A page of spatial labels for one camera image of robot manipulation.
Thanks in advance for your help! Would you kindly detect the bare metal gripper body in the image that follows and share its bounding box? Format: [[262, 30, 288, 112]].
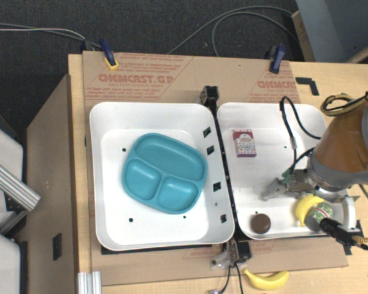
[[289, 168, 342, 203]]

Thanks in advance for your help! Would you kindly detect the white plastic tray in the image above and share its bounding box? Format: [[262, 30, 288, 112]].
[[88, 101, 236, 252], [217, 102, 354, 241]]

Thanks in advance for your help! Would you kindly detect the yellow banana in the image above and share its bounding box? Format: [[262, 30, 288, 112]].
[[294, 194, 325, 228], [243, 268, 290, 291]]

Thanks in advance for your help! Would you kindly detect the green and white can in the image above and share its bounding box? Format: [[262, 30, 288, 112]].
[[304, 202, 335, 231]]

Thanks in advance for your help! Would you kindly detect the brown round biscuit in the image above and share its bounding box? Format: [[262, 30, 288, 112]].
[[250, 213, 272, 235]]

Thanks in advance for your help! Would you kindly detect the red and white carton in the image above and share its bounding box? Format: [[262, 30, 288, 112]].
[[231, 129, 258, 158]]

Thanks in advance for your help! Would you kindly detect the thin black rod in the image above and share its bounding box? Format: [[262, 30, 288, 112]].
[[211, 99, 240, 242]]

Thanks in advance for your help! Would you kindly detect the blue divided plate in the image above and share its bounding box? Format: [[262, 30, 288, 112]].
[[121, 132, 209, 215]]

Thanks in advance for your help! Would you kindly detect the brown cardboard board red print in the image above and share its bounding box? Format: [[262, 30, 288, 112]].
[[82, 50, 349, 286]]

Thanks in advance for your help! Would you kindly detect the black cylinder on white bracket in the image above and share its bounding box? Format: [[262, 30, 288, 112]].
[[320, 195, 362, 247]]

